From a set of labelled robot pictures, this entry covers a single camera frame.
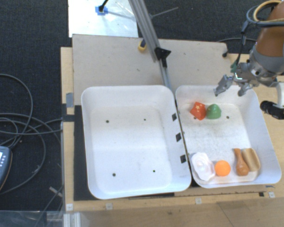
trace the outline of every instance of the toy orange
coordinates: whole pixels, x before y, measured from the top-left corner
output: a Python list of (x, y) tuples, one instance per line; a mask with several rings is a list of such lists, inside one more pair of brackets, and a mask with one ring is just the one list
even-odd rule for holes
[(218, 176), (227, 176), (231, 172), (231, 166), (227, 161), (221, 160), (216, 163), (214, 170)]
[(205, 105), (199, 102), (195, 102), (194, 107), (190, 110), (190, 113), (198, 120), (202, 120), (206, 117)]

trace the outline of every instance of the black carpet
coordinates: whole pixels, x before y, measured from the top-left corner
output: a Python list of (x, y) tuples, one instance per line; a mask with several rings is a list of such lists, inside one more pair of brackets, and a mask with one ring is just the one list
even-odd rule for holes
[[(217, 41), (239, 37), (249, 8), (266, 0), (145, 0), (159, 38)], [(256, 39), (259, 30), (250, 27), (247, 36)], [(68, 0), (0, 0), (0, 73), (22, 80), (34, 99), (33, 116), (44, 122), (61, 118), (60, 47), (71, 46), (68, 38)], [(228, 43), (238, 52), (238, 42)], [(252, 47), (247, 44), (245, 52)], [(29, 98), (24, 88), (0, 77), (0, 113), (28, 114)], [(51, 124), (54, 129), (60, 123)], [(10, 125), (0, 125), (9, 129)], [(8, 137), (0, 134), (0, 143)], [(42, 210), (53, 196), (49, 187), (62, 184), (61, 151), (53, 135), (44, 136), (46, 159), (40, 172), (23, 187), (0, 195), (0, 210)], [(42, 161), (42, 141), (25, 136), (13, 150), (11, 172), (2, 192), (29, 178)], [(49, 206), (56, 210), (61, 199)]]

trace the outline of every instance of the orange ball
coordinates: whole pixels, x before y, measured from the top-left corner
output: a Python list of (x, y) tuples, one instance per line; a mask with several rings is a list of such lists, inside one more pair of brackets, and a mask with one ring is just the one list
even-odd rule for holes
[(218, 161), (214, 166), (214, 169), (218, 176), (227, 176), (231, 172), (231, 166), (224, 160)]

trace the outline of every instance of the wooden table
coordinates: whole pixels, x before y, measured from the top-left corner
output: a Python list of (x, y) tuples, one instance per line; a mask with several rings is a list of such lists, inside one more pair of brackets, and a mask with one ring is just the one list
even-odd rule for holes
[[(242, 55), (241, 60), (245, 61), (247, 58), (248, 55)], [(230, 65), (236, 55), (229, 54), (226, 59)], [(61, 48), (61, 70), (62, 103), (65, 104), (66, 94), (74, 91), (72, 48)], [(216, 75), (216, 80), (221, 77), (222, 75)], [(254, 91), (259, 102), (277, 101), (273, 88), (259, 86), (254, 88)], [(67, 114), (74, 114), (74, 108), (68, 107)], [(253, 226), (257, 223), (258, 226), (270, 226), (273, 221), (279, 226), (283, 223), (284, 226), (284, 121), (276, 120), (267, 114), (264, 114), (264, 119), (282, 170), (280, 182), (270, 186), (251, 185), (219, 189), (196, 187), (168, 198), (124, 198), (105, 201), (73, 200), (74, 122), (63, 122), (66, 210), (84, 212), (87, 220), (93, 219), (95, 226), (110, 226), (112, 223), (113, 226), (145, 226), (145, 221), (152, 219), (152, 226), (191, 226), (192, 223), (206, 226)]]

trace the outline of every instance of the robotic arm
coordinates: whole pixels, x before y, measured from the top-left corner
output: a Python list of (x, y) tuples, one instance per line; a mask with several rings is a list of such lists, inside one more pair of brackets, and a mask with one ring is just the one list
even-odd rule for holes
[[(257, 13), (269, 6), (276, 5), (266, 21), (259, 21)], [(239, 96), (243, 96), (248, 89), (263, 84), (275, 87), (278, 93), (278, 103), (264, 101), (260, 107), (263, 111), (277, 119), (284, 119), (284, 82), (279, 82), (277, 76), (284, 75), (284, 1), (270, 0), (258, 6), (253, 13), (253, 19), (247, 12), (245, 28), (250, 24), (262, 27), (257, 42), (250, 52), (246, 63), (237, 60), (231, 66), (233, 76), (224, 75), (214, 89), (218, 96), (226, 91), (233, 82), (240, 86)]]

